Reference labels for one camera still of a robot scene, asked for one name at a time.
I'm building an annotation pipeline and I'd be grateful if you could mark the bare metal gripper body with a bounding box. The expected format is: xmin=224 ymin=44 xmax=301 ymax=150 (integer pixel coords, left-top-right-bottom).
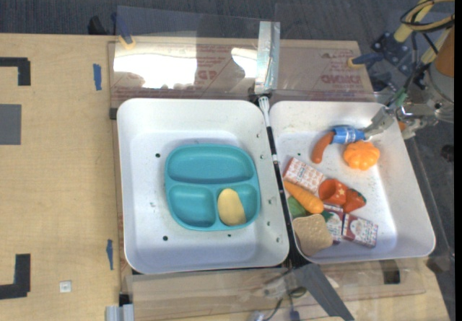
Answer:
xmin=395 ymin=97 xmax=456 ymax=130

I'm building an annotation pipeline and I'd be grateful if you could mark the blue can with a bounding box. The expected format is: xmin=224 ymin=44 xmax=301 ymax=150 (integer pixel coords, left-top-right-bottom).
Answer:
xmin=331 ymin=125 xmax=367 ymax=145

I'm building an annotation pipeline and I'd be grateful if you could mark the orange pumpkin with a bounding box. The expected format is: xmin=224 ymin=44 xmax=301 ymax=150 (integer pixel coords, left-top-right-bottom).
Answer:
xmin=342 ymin=140 xmax=381 ymax=171

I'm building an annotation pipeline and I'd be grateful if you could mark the brown sausage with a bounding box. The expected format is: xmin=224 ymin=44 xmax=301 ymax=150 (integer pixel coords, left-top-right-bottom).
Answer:
xmin=311 ymin=131 xmax=336 ymax=164

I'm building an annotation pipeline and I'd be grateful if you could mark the white plastic tray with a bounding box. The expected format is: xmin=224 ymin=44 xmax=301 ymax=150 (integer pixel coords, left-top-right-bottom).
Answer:
xmin=269 ymin=100 xmax=437 ymax=265
xmin=115 ymin=97 xmax=290 ymax=275

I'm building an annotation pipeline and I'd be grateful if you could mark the red strawberry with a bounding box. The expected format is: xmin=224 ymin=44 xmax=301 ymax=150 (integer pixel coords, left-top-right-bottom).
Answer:
xmin=342 ymin=188 xmax=367 ymax=214

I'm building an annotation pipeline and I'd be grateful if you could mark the orange cup with yellow star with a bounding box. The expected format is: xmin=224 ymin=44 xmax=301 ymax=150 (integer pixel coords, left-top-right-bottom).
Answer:
xmin=318 ymin=178 xmax=349 ymax=206

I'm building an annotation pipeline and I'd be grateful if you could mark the orange patterned white carton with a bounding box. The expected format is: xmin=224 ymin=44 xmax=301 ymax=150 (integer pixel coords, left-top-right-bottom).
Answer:
xmin=282 ymin=157 xmax=328 ymax=195

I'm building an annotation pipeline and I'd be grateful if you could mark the orange carrot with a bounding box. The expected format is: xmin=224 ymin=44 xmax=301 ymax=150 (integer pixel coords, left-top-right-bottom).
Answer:
xmin=283 ymin=180 xmax=325 ymax=215

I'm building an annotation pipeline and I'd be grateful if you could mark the red and white carton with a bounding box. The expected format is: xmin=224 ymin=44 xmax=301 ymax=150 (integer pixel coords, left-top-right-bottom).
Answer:
xmin=341 ymin=213 xmax=379 ymax=249
xmin=323 ymin=203 xmax=345 ymax=244

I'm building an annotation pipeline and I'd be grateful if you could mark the green toy vegetable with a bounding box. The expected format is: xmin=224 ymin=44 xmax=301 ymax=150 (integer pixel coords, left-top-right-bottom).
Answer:
xmin=287 ymin=195 xmax=308 ymax=220

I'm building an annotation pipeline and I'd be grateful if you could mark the brown bread slice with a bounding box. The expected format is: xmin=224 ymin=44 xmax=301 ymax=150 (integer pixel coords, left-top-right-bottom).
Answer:
xmin=292 ymin=214 xmax=334 ymax=258

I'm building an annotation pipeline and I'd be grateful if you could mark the brown cardboard board red print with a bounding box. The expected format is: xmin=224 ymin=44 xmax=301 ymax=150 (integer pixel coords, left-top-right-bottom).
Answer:
xmin=108 ymin=36 xmax=429 ymax=299

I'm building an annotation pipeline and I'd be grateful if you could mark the yellow potato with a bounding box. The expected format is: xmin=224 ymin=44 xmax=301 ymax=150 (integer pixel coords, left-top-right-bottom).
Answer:
xmin=217 ymin=188 xmax=248 ymax=227

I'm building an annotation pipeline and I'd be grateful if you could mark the teal divided plate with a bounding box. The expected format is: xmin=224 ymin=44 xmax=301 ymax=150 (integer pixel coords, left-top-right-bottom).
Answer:
xmin=164 ymin=143 xmax=261 ymax=232

